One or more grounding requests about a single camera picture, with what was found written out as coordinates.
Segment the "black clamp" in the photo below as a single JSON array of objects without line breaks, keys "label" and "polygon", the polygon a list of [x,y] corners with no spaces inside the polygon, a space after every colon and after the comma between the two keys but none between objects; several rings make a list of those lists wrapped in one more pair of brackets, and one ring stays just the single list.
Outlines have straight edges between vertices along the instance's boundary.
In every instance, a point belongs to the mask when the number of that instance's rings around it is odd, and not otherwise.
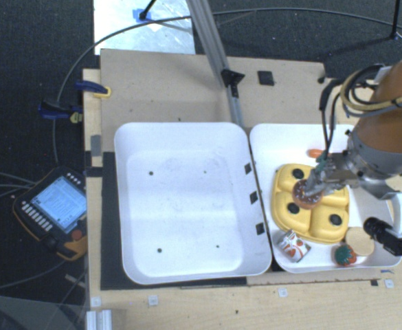
[{"label": "black clamp", "polygon": [[222,80],[223,83],[225,84],[226,87],[229,85],[231,86],[231,95],[233,98],[238,98],[239,97],[239,92],[237,90],[237,84],[242,81],[242,79],[245,77],[244,74],[240,74],[235,71],[231,71],[229,69],[224,69],[221,72]]}]

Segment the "black carpet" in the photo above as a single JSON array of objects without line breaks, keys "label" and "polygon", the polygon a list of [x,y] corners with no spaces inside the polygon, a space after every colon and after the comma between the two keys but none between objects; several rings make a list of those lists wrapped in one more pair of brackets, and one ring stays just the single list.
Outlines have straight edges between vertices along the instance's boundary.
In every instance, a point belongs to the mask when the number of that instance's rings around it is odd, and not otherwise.
[{"label": "black carpet", "polygon": [[[394,0],[210,0],[213,11],[294,7],[334,10],[392,22]],[[230,56],[318,61],[330,77],[344,77],[373,63],[402,59],[402,40],[389,39],[391,26],[347,16],[306,11],[257,12],[230,21],[217,18]],[[402,2],[399,24],[402,25]],[[39,180],[55,167],[52,123],[38,115],[41,99],[54,100],[70,66],[93,43],[92,0],[0,0],[0,171]],[[197,52],[202,52],[196,38]],[[80,103],[72,87],[83,67],[96,67],[86,57],[63,100]],[[58,156],[62,164],[82,171],[82,128],[58,121]],[[0,184],[16,183],[0,178]],[[0,285],[48,270],[61,260],[23,230],[12,216],[12,197],[0,199]],[[3,289],[1,295],[59,302],[71,283],[65,274],[82,274],[84,261],[66,263],[31,282]],[[68,303],[80,304],[75,289]]]}]

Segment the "black dot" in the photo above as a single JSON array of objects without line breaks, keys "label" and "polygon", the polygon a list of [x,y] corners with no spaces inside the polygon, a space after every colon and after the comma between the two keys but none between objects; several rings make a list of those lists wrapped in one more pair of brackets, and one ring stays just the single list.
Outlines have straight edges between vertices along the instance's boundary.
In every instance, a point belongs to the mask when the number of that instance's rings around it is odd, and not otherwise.
[{"label": "black dot", "polygon": [[295,168],[292,170],[292,175],[296,179],[302,179],[304,177],[304,172],[302,170],[300,170],[299,168]]},{"label": "black dot", "polygon": [[288,211],[289,211],[291,214],[298,214],[298,212],[300,211],[300,208],[299,208],[298,205],[295,204],[295,203],[289,203],[289,204],[288,204]]},{"label": "black dot", "polygon": [[335,226],[340,226],[343,223],[343,219],[337,214],[332,214],[329,217],[329,220],[331,221],[332,225]]}]

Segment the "yellow object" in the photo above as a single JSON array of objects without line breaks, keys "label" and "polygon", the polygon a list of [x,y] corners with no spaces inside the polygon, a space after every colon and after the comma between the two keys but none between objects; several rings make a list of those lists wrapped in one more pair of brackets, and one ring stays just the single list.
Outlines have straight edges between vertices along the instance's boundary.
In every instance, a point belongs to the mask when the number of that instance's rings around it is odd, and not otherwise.
[{"label": "yellow object", "polygon": [[75,112],[69,117],[69,121],[71,121],[73,124],[77,124],[79,122],[83,121],[83,114]]},{"label": "yellow object", "polygon": [[83,236],[78,241],[66,242],[65,247],[76,254],[72,258],[67,258],[66,256],[57,253],[57,255],[66,259],[67,261],[75,261],[79,259],[81,256],[85,255],[88,250],[88,236]]},{"label": "yellow object", "polygon": [[[340,242],[346,234],[349,222],[347,188],[324,196],[320,204],[312,210],[298,208],[293,202],[292,190],[295,183],[306,179],[311,169],[307,165],[287,164],[278,170],[271,197],[272,217],[282,230],[294,230],[309,241],[326,244]],[[303,177],[297,175],[297,171],[301,171]]]},{"label": "yellow object", "polygon": [[94,98],[104,98],[104,99],[110,98],[110,97],[111,97],[111,94],[112,94],[112,90],[111,90],[111,88],[109,88],[109,87],[105,87],[105,88],[107,89],[107,94],[104,94],[104,93],[94,93],[94,94],[93,94]]}]

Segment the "orange object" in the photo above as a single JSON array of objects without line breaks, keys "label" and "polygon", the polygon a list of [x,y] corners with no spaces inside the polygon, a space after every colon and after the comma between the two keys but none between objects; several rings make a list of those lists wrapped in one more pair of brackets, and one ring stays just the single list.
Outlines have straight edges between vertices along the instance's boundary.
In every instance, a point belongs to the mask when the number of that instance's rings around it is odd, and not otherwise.
[{"label": "orange object", "polygon": [[71,233],[71,237],[73,240],[78,241],[83,237],[83,233],[80,230],[74,230]]},{"label": "orange object", "polygon": [[309,149],[307,154],[309,157],[317,159],[321,154],[323,154],[323,151],[321,149]]}]

